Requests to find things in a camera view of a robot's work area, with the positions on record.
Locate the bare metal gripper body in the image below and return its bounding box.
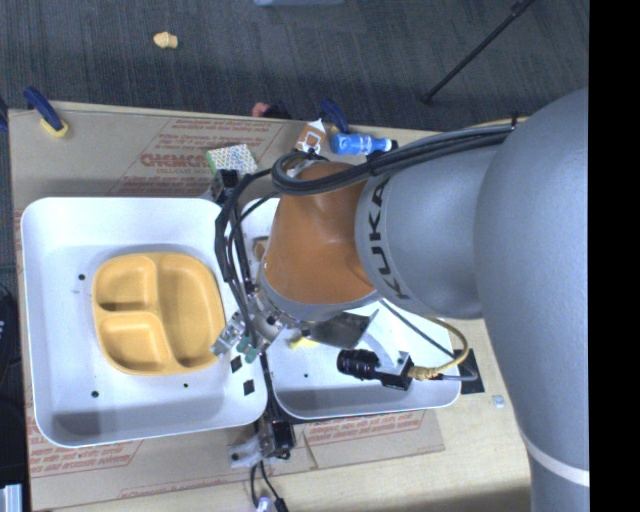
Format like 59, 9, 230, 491
251, 299, 380, 350

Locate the white plastic tray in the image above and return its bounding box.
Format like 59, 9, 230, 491
239, 197, 462, 421
20, 196, 269, 448

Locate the yellow divided plate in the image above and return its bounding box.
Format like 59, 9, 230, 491
91, 251, 228, 377

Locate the blue plastic bottle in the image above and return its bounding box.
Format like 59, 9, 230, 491
329, 131, 394, 157

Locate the orange and white carton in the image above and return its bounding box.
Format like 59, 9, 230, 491
294, 119, 329, 154

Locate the green patterned carton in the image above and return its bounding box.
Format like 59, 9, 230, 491
204, 143, 259, 177

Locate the brown cardboard board red print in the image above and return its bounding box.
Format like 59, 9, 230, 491
7, 102, 447, 511

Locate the black cylinder on white bracket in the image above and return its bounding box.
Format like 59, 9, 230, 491
336, 320, 415, 392

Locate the black block with thin wires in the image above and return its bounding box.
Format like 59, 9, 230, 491
257, 417, 297, 459
209, 168, 242, 202

